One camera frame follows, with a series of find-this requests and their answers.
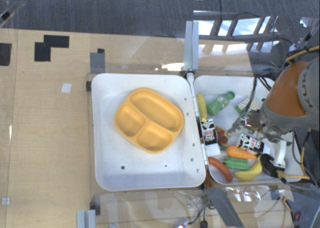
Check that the green asparagus bundle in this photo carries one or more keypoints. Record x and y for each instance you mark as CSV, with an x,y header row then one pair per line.
x,y
236,163

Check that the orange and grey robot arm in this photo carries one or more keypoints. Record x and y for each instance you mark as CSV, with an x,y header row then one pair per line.
x,y
283,97

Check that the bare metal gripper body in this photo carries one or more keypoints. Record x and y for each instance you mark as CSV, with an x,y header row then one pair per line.
x,y
256,121

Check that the red sausage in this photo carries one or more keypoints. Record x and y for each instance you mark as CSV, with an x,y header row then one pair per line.
x,y
221,168

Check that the black cylinder on white bracket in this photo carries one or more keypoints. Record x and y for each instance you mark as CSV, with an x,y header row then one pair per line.
x,y
268,163

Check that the yellow corn cob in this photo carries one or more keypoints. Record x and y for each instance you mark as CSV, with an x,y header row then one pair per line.
x,y
202,107

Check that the yellow divided plate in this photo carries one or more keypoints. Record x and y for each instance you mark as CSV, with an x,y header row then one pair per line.
x,y
150,117

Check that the white plastic tray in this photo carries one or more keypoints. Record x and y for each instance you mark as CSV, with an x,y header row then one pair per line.
x,y
220,82
110,162

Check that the orange carrot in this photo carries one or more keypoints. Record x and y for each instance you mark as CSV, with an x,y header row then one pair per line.
x,y
238,152

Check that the cow print milk carton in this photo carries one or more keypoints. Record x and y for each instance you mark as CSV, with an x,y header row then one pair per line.
x,y
251,143
209,134

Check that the green and yellow patterned carton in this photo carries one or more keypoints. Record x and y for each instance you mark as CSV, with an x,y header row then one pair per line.
x,y
243,104

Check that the yellow banana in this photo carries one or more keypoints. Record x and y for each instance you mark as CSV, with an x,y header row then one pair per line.
x,y
250,173

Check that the green plastic bottle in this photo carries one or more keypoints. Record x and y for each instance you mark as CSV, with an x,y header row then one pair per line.
x,y
217,104

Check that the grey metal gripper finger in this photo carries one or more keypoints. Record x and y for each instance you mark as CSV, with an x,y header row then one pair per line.
x,y
236,128
240,121

